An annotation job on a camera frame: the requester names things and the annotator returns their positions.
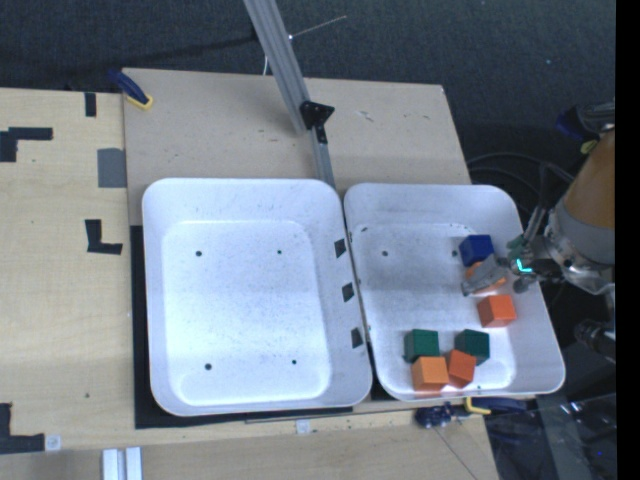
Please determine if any blue cube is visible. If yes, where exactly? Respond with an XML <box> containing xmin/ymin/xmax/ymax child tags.
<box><xmin>458</xmin><ymin>233</ymin><xmax>496</xmax><ymax>268</ymax></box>

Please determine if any pale wood board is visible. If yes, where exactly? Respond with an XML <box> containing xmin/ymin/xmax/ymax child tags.
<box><xmin>121</xmin><ymin>66</ymin><xmax>540</xmax><ymax>432</ymax></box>

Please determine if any green cube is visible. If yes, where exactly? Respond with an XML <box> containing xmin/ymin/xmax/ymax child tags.
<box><xmin>402</xmin><ymin>328</ymin><xmax>442</xmax><ymax>364</ymax></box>
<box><xmin>454</xmin><ymin>328</ymin><xmax>491</xmax><ymax>366</ymax></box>

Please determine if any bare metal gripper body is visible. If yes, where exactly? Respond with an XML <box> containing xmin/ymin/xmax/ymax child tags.
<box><xmin>508</xmin><ymin>231</ymin><xmax>616</xmax><ymax>296</ymax></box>

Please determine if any black cylinder on white bracket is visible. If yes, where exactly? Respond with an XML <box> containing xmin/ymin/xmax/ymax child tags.
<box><xmin>573</xmin><ymin>283</ymin><xmax>617</xmax><ymax>365</ymax></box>

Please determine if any orange cube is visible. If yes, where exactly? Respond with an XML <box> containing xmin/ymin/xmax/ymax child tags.
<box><xmin>463</xmin><ymin>261</ymin><xmax>508</xmax><ymax>296</ymax></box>
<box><xmin>445</xmin><ymin>348</ymin><xmax>478</xmax><ymax>389</ymax></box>
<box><xmin>410</xmin><ymin>355</ymin><xmax>451</xmax><ymax>392</ymax></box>
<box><xmin>476</xmin><ymin>293</ymin><xmax>518</xmax><ymax>329</ymax></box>

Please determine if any white plastic tray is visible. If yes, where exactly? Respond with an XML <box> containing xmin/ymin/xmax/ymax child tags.
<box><xmin>342</xmin><ymin>182</ymin><xmax>567</xmax><ymax>403</ymax></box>
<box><xmin>141</xmin><ymin>176</ymin><xmax>374</xmax><ymax>418</ymax></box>

